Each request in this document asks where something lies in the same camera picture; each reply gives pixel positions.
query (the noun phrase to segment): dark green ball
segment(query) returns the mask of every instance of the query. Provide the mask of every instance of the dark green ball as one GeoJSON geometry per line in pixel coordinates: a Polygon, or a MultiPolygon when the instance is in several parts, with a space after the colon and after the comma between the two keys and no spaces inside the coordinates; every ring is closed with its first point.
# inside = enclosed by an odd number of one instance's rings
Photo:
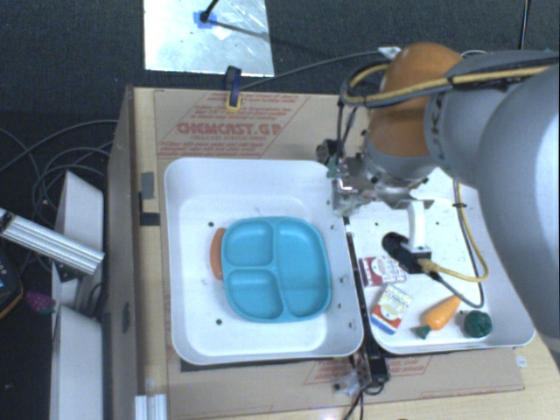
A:
{"type": "Polygon", "coordinates": [[[492,331],[490,316],[482,311],[474,310],[465,317],[465,333],[471,338],[483,338],[492,331]]]}

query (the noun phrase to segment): toy carrot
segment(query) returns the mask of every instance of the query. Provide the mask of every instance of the toy carrot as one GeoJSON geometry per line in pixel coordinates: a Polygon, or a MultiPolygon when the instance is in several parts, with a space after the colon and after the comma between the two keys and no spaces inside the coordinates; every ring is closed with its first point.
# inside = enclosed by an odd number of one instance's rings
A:
{"type": "Polygon", "coordinates": [[[425,325],[415,328],[415,333],[425,340],[432,330],[441,330],[451,320],[460,303],[461,299],[453,296],[437,304],[426,314],[425,325]]]}

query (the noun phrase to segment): cardboard box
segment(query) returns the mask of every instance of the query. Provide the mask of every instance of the cardboard box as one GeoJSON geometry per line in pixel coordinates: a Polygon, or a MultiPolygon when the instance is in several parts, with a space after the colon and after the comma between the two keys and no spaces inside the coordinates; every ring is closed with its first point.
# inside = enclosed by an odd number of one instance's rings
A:
{"type": "MultiPolygon", "coordinates": [[[[188,156],[313,159],[334,137],[335,95],[244,94],[239,113],[224,92],[128,88],[109,163],[109,292],[114,419],[132,418],[136,394],[168,395],[170,418],[226,417],[349,405],[336,385],[348,358],[194,367],[175,354],[163,176],[188,156]]],[[[367,125],[360,114],[347,150],[367,125]]],[[[394,358],[391,380],[366,403],[523,388],[511,349],[394,358]]]]}

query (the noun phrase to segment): black floor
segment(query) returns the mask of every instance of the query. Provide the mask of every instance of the black floor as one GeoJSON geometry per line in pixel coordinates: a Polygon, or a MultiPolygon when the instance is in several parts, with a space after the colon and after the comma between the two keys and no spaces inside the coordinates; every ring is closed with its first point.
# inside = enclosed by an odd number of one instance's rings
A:
{"type": "MultiPolygon", "coordinates": [[[[419,40],[458,51],[515,49],[524,0],[266,0],[277,73],[377,46],[419,40]]],[[[533,0],[527,48],[558,50],[560,0],[533,0]]],[[[27,146],[65,127],[118,117],[126,84],[219,88],[220,76],[144,70],[143,0],[0,0],[0,128],[27,146]]],[[[262,90],[336,93],[359,60],[272,81],[262,90]]],[[[59,136],[34,151],[40,168],[74,146],[110,141],[102,125],[59,136]]],[[[0,169],[21,150],[0,133],[0,169]]],[[[89,165],[104,170],[103,157],[89,165]]],[[[84,178],[102,188],[103,179],[84,178]]],[[[28,157],[0,171],[0,207],[32,216],[37,180],[28,157]]],[[[21,264],[25,253],[9,247],[21,264]]],[[[50,290],[37,263],[28,291],[50,290]]],[[[0,320],[0,418],[48,418],[51,324],[20,304],[0,320]]]]}

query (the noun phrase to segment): blue plate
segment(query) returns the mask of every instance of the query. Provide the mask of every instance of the blue plate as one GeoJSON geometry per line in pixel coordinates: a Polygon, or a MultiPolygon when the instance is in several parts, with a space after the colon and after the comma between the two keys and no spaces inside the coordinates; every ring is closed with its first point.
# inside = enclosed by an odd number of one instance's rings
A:
{"type": "Polygon", "coordinates": [[[296,218],[237,221],[221,243],[227,300],[245,319],[311,319],[331,302],[331,271],[318,230],[296,218]]]}

